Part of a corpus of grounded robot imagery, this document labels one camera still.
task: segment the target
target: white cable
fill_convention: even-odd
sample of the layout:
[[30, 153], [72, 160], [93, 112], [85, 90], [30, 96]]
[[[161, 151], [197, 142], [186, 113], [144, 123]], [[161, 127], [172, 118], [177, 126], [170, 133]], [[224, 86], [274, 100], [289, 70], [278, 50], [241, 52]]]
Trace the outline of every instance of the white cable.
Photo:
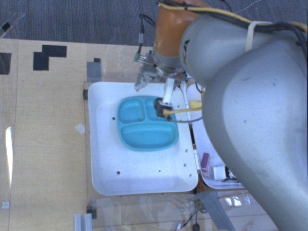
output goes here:
[[[185, 103], [185, 109], [189, 109], [190, 107], [189, 107], [189, 102], [188, 102], [187, 93], [186, 93], [186, 91], [187, 91], [187, 84], [186, 84], [185, 81], [182, 81], [182, 82], [181, 82], [181, 84], [180, 84], [180, 89], [181, 89], [181, 91], [182, 91], [182, 93], [183, 93], [183, 98], [184, 98], [184, 103]], [[187, 119], [188, 119], [188, 120], [191, 120], [191, 119], [192, 119], [192, 118], [191, 118], [191, 113], [188, 111], [188, 112], [186, 112], [186, 114], [187, 114]]]
[[175, 79], [173, 79], [173, 78], [167, 79], [167, 81], [165, 83], [165, 93], [164, 93], [164, 96], [163, 96], [163, 103], [170, 104], [172, 92], [173, 92], [173, 87], [174, 87], [174, 81], [175, 81]]
[[177, 225], [177, 227], [176, 227], [176, 230], [175, 230], [175, 231], [179, 231], [179, 230], [181, 229], [181, 226], [182, 226], [182, 225], [181, 225], [181, 223], [179, 222], [178, 225]]
[[252, 49], [253, 41], [254, 41], [254, 32], [255, 32], [255, 27], [256, 25], [264, 23], [264, 24], [272, 24], [271, 22], [266, 22], [266, 21], [253, 21], [250, 23], [248, 26], [248, 31], [247, 31], [247, 40], [246, 40], [246, 49], [245, 51], [250, 51]]
[[235, 13], [243, 12], [243, 11], [245, 11], [246, 9], [250, 8], [251, 6], [253, 6], [253, 5], [255, 5], [256, 3], [261, 2], [261, 1], [264, 1], [264, 0], [255, 1], [255, 2], [253, 2], [252, 4], [250, 4], [249, 6], [247, 6], [246, 8], [244, 8], [244, 9], [238, 11], [238, 12], [235, 12]]

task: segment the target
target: white tray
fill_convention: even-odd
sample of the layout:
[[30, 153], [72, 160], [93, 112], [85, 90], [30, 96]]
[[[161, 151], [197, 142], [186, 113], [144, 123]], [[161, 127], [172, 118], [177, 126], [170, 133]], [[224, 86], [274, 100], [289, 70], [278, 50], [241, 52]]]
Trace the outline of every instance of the white tray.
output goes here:
[[[189, 101], [201, 101], [201, 95], [195, 85], [190, 85], [187, 88], [187, 98]], [[196, 119], [201, 115], [201, 111], [191, 112], [192, 119]], [[209, 153], [210, 155], [210, 173], [209, 175], [202, 173], [202, 178], [206, 185], [217, 190], [243, 189], [244, 186], [241, 183], [220, 182], [214, 180], [213, 167], [224, 166], [225, 163], [214, 149], [205, 130], [203, 120], [194, 122], [192, 128], [199, 159], [202, 160], [203, 153]]]
[[[186, 192], [198, 182], [190, 131], [178, 124], [178, 141], [161, 151], [133, 151], [125, 147], [118, 135], [116, 109], [120, 101], [131, 96], [164, 94], [164, 84], [150, 83], [136, 92], [134, 83], [97, 82], [88, 92], [92, 183], [103, 195]], [[180, 89], [173, 92], [171, 103], [184, 108]], [[176, 114], [186, 120], [186, 113]]]

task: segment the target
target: blue plate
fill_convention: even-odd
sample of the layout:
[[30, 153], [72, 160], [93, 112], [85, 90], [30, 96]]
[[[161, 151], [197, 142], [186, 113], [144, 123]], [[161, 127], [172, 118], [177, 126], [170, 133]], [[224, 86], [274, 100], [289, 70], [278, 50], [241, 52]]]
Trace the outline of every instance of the blue plate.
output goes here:
[[119, 104], [117, 126], [126, 147], [137, 151], [156, 151], [171, 147], [178, 140], [177, 124], [156, 115], [156, 98], [129, 97]]

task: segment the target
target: wooden table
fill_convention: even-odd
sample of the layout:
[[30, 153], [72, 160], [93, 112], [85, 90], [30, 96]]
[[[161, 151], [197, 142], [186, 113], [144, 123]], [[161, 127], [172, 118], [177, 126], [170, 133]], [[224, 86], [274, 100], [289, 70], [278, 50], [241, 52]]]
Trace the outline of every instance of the wooden table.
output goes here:
[[[50, 57], [48, 71], [34, 71], [33, 54], [42, 52], [43, 44], [67, 46], [67, 56]], [[89, 196], [100, 197], [90, 186], [89, 170], [87, 177], [86, 136], [75, 128], [86, 125], [86, 66], [100, 58], [103, 80], [134, 82], [140, 67], [132, 60], [136, 50], [135, 46], [0, 40], [0, 52], [12, 54], [9, 75], [0, 75], [0, 201], [10, 202], [9, 208], [0, 209], [1, 231], [73, 230], [74, 214], [85, 214]], [[5, 148], [8, 127], [13, 133], [12, 188]], [[111, 230], [146, 230], [148, 224], [121, 226], [118, 208], [106, 208], [105, 216], [118, 220]], [[165, 210], [157, 208], [170, 211], [166, 205], [161, 207]], [[274, 230], [269, 217], [257, 212], [261, 214], [249, 214], [250, 220]], [[232, 222], [242, 227], [247, 218], [234, 217]], [[201, 219], [206, 230], [216, 230], [208, 215]], [[170, 230], [173, 225], [173, 220], [153, 224], [151, 230]]]

